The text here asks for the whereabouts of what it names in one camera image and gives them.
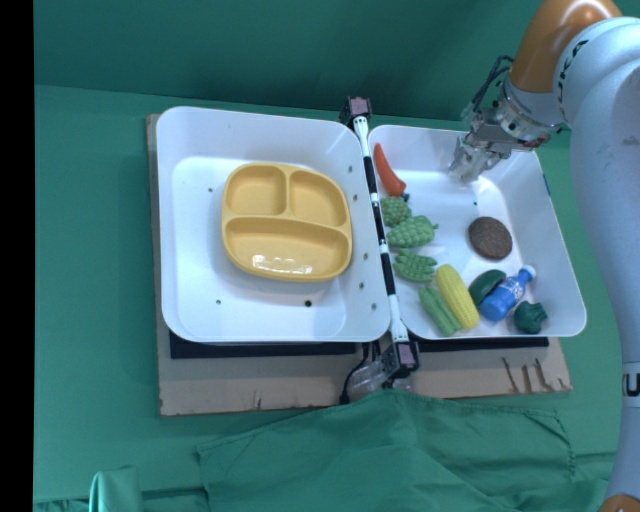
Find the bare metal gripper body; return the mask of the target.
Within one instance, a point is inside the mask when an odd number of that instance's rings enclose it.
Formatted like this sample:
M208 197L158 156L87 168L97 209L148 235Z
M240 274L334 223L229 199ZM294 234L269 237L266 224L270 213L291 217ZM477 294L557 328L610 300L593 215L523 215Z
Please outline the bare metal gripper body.
M508 92L499 92L488 106L473 106L465 144L500 158L513 151L531 151L550 138L551 126L538 122Z

